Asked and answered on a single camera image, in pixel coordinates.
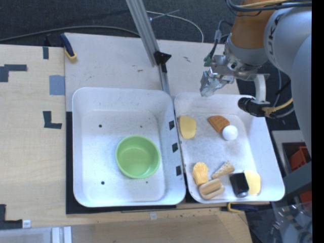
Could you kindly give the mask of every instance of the white egg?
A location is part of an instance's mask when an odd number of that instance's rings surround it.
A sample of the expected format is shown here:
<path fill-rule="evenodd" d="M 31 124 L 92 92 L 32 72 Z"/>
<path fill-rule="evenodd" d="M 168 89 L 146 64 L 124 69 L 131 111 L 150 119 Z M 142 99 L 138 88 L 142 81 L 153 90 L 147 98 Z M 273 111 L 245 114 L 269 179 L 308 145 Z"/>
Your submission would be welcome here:
<path fill-rule="evenodd" d="M 238 136 L 237 128 L 233 125 L 226 126 L 222 131 L 225 140 L 235 140 Z"/>

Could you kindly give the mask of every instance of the bowl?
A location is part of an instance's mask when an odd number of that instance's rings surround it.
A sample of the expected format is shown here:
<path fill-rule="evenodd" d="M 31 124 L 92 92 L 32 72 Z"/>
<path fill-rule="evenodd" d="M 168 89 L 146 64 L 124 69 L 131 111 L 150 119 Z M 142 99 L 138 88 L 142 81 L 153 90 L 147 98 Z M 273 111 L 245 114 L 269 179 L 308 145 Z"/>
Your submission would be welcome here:
<path fill-rule="evenodd" d="M 118 143 L 115 159 L 124 175 L 141 179 L 156 172 L 161 162 L 161 154 L 150 139 L 141 135 L 130 135 Z"/>

